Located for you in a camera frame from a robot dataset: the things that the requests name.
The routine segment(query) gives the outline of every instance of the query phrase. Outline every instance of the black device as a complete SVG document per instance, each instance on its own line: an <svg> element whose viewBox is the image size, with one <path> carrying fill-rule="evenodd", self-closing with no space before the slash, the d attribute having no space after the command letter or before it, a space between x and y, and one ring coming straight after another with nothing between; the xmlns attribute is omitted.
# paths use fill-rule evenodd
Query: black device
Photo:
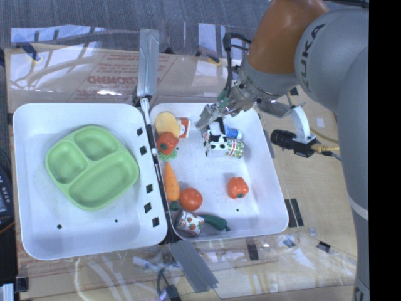
<svg viewBox="0 0 401 301"><path fill-rule="evenodd" d="M14 222L13 189L11 177L0 166L0 233Z"/></svg>
<svg viewBox="0 0 401 301"><path fill-rule="evenodd" d="M276 129L271 133L270 141L274 145L280 146L282 149L293 149L296 155L303 157L309 157L315 152L311 146L317 143L316 139L312 139L309 143L303 144L296 142L294 140L295 138L296 135L292 132Z"/></svg>

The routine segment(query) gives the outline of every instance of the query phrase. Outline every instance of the white tray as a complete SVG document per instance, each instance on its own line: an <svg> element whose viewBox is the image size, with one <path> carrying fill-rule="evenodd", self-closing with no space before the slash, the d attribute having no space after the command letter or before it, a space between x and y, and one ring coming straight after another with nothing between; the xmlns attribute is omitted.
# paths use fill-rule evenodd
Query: white tray
<svg viewBox="0 0 401 301"><path fill-rule="evenodd" d="M203 139L195 123L204 103L163 103L156 105L150 118L154 122L160 112L191 120L189 138L179 139L177 157L169 159L180 189L194 187L203 195L203 204L195 214L213 214L228 221L231 231L218 231L205 224L197 237L177 235L185 240L244 238L276 234L288 225L288 212L278 182L269 147L258 114L251 109L235 117L226 116L224 123L243 132L245 150L238 159L230 156L205 155ZM160 160L164 173L164 162ZM242 176L249 186L244 198L232 199L227 194L231 177ZM176 213L171 212L172 221Z"/></svg>
<svg viewBox="0 0 401 301"><path fill-rule="evenodd" d="M97 211L85 211L69 201L44 163L53 144L89 124L108 129L140 167L139 180ZM21 236L32 257L54 260L126 250L156 245L165 238L167 220L138 109L107 103L30 103L15 111L13 127ZM141 147L146 148L144 155Z"/></svg>

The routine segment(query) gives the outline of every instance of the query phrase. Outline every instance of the toy tomato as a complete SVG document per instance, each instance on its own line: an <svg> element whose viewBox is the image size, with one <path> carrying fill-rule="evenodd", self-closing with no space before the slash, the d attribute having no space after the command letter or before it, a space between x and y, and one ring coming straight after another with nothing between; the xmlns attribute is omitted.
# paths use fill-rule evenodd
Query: toy tomato
<svg viewBox="0 0 401 301"><path fill-rule="evenodd" d="M180 204L187 211L199 209L203 203L202 194L194 188L188 187L180 194Z"/></svg>
<svg viewBox="0 0 401 301"><path fill-rule="evenodd" d="M249 187L242 177L232 177L228 182L230 198L243 198L249 192Z"/></svg>
<svg viewBox="0 0 401 301"><path fill-rule="evenodd" d="M160 135L159 139L157 140L156 147L163 154L170 155L177 144L178 138L176 138L173 133L166 132Z"/></svg>

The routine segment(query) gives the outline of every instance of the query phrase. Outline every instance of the red tomato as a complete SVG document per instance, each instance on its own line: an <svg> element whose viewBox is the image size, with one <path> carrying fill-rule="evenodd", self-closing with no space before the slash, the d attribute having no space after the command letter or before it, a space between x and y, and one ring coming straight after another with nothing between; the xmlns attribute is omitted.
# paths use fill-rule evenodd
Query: red tomato
<svg viewBox="0 0 401 301"><path fill-rule="evenodd" d="M180 204L187 211L199 209L203 203L202 194L194 188L188 187L180 194Z"/></svg>

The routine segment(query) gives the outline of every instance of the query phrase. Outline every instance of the white bracket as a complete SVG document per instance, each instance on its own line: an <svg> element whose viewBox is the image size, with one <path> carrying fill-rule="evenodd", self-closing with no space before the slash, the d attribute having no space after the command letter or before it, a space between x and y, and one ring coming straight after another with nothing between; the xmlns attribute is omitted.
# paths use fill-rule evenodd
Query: white bracket
<svg viewBox="0 0 401 301"><path fill-rule="evenodd" d="M296 138L293 139L295 142L307 144L316 138L316 135L311 134L308 118L301 106L292 109L290 116L293 119L296 129Z"/></svg>

